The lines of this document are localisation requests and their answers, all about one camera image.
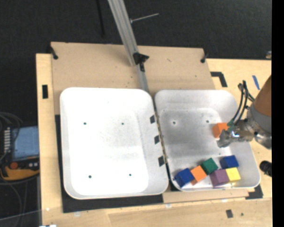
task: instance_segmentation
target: cube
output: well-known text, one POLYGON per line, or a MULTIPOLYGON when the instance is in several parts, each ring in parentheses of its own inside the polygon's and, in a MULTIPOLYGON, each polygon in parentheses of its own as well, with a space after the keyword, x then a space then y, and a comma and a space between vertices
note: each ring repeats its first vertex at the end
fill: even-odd
POLYGON ((215 138, 219 138, 220 134, 222 133, 222 130, 228 130, 227 123, 217 123, 213 126, 213 135, 215 138))
POLYGON ((207 177, 206 172, 203 170, 201 166, 197 166, 194 169, 190 170, 192 175, 194 176, 194 180, 192 180, 192 184, 196 184, 197 182, 203 180, 204 178, 207 177))
POLYGON ((212 172, 210 175, 210 180, 212 181, 213 186, 223 185, 229 182, 229 177, 225 169, 218 169, 212 172))
POLYGON ((212 173, 212 172, 214 172, 215 170, 218 169, 217 164, 215 163, 215 161, 212 158, 209 158, 208 160, 204 161, 201 164, 201 167, 207 175, 209 175, 210 173, 212 173))
POLYGON ((239 171, 236 167, 225 169, 230 182, 235 182, 241 179, 239 171))
POLYGON ((239 166, 238 161, 237 161, 237 159, 236 159, 236 157, 234 155, 223 157, 220 160, 220 164, 221 164, 222 169, 238 167, 239 166))
POLYGON ((175 180, 180 187, 183 187, 186 183, 189 183, 194 179, 195 179, 194 176, 192 175, 192 173, 188 168, 178 172, 177 175, 175 176, 175 180))

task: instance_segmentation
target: black clamp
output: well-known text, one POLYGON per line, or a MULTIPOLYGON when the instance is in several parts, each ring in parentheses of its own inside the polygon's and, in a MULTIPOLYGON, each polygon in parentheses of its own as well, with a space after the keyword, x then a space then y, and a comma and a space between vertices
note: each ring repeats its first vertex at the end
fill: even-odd
POLYGON ((134 62, 136 63, 136 65, 140 66, 140 70, 143 72, 145 72, 144 62, 146 62, 148 58, 149 58, 148 55, 142 55, 139 54, 138 52, 133 54, 134 62))

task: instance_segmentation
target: empty white tray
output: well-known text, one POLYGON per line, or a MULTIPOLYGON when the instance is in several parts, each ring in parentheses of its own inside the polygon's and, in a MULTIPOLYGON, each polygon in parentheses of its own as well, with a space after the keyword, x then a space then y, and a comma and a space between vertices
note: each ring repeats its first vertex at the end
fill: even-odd
POLYGON ((249 142, 234 142, 219 148, 213 135, 213 126, 229 122, 238 105, 232 94, 224 90, 162 90, 155 96, 163 145, 167 155, 170 176, 181 191, 216 188, 252 188, 260 182, 260 173, 249 142), (210 177, 195 185, 182 188, 173 179, 185 168, 192 169, 213 158, 220 168, 223 156, 235 155, 241 180, 213 187, 210 177))
POLYGON ((71 87, 61 93, 60 112, 64 188, 71 197, 130 197, 166 190, 169 180, 148 93, 71 87))

